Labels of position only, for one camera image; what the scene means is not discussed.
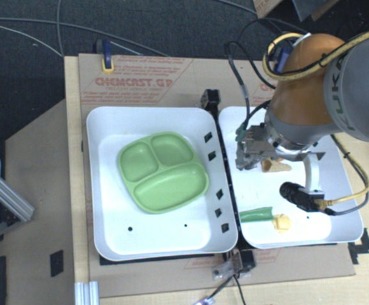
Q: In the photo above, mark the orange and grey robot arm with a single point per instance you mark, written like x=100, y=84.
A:
x=302, y=87

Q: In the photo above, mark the green tapered toy piece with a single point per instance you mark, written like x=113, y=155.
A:
x=256, y=215

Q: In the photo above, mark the brown cardboard board, red print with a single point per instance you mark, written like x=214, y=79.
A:
x=140, y=84

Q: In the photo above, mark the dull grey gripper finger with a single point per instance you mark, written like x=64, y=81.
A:
x=242, y=161
x=255, y=161

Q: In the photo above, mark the black cylinder on white bracket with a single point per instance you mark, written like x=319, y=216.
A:
x=302, y=197

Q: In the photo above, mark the tan waffle cone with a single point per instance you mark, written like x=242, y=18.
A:
x=275, y=166

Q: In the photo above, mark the white plastic tray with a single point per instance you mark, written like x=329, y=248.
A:
x=267, y=189
x=159, y=234

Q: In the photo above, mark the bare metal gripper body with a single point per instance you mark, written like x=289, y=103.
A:
x=257, y=140

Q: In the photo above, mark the green divided plate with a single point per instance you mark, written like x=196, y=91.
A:
x=165, y=176

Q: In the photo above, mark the pale yellow toy lump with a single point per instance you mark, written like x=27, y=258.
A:
x=282, y=222

